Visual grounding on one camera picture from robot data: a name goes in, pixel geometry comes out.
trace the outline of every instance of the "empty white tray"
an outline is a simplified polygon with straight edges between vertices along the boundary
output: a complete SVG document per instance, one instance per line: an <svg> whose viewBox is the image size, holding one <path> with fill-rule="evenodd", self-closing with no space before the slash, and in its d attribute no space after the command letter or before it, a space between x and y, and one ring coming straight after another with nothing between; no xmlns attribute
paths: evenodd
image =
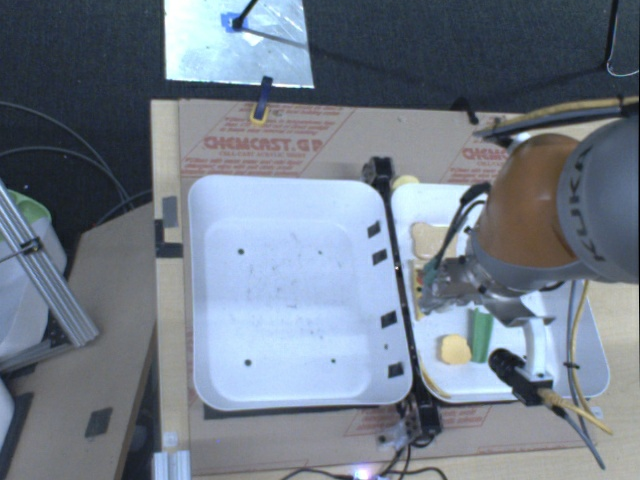
<svg viewBox="0 0 640 480"><path fill-rule="evenodd" d="M434 396L449 403L495 402L515 400L511 388L503 383L489 368L487 363L467 363L447 365L438 358L440 339L447 334L460 334L470 337L470 311L475 306L454 307L442 313L432 312L415 318L415 306L412 295L411 272L413 269L413 241L411 226L415 222L425 222L432 226L448 226L455 213L460 197L468 187L459 185L404 185L394 192L392 209L395 219L398 247L404 272L405 288L412 314L413 332L416 348L422 362L435 384L449 396L443 397L437 390L429 390ZM469 225L480 215L482 207L472 211ZM466 235L459 235L457 253L464 254ZM546 327L547 330L547 372L554 378L554 389L562 396L569 396L566 361L566 331L569 284L560 289L540 293L536 292L522 298L522 302L538 316L555 316L556 319ZM506 348L523 356L526 354L524 332L522 328L507 328L494 320L489 352L497 348ZM580 369L580 382L587 397L604 392L609 384L609 367L604 349L589 303L578 327L576 363Z"/></svg>
<svg viewBox="0 0 640 480"><path fill-rule="evenodd" d="M378 405L412 378L382 199L208 176L189 193L194 383L220 410Z"/></svg>

